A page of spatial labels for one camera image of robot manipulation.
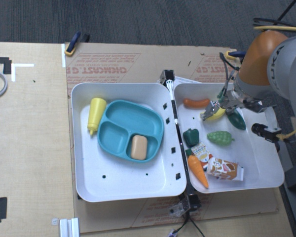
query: dark green vegetable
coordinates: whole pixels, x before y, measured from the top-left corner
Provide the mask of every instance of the dark green vegetable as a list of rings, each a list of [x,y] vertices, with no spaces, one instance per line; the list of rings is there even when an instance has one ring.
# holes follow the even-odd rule
[[[198,130],[189,128],[183,133],[183,138],[189,147],[195,146],[199,142]]]
[[[235,139],[227,131],[217,131],[207,134],[207,139],[220,146],[229,146]]]
[[[231,114],[227,114],[227,117],[234,127],[240,130],[246,130],[246,123],[236,109]]]

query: yellow banana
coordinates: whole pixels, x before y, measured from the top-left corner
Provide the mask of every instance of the yellow banana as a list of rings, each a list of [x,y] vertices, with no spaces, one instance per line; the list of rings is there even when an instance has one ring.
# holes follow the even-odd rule
[[[219,107],[218,111],[216,111],[216,113],[214,113],[212,116],[208,117],[206,120],[219,119],[225,114],[225,112],[226,112],[226,109]]]

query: blue plate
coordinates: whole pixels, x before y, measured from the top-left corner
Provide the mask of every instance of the blue plate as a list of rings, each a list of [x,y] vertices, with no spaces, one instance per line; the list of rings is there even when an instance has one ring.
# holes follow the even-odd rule
[[[163,120],[157,112],[133,102],[115,100],[106,107],[97,136],[105,152],[134,162],[147,162],[156,156],[163,132]],[[144,160],[130,157],[135,135],[147,138],[147,156]]]

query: white ring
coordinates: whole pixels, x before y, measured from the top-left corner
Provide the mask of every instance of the white ring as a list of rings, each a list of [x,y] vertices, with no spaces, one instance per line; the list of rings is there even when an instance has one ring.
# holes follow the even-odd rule
[[[0,90],[0,96],[2,96],[2,95],[5,93],[5,91],[6,91],[7,87],[8,87],[8,81],[7,81],[7,79],[5,78],[4,74],[1,73],[1,72],[0,72],[0,77],[1,77],[2,80],[4,81],[4,86],[3,86],[2,90]]]

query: mustard bottle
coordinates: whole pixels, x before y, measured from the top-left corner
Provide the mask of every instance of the mustard bottle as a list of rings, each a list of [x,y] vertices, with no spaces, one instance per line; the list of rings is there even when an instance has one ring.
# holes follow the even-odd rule
[[[91,100],[88,119],[88,130],[91,136],[98,130],[106,106],[107,103],[102,98],[96,97]]]

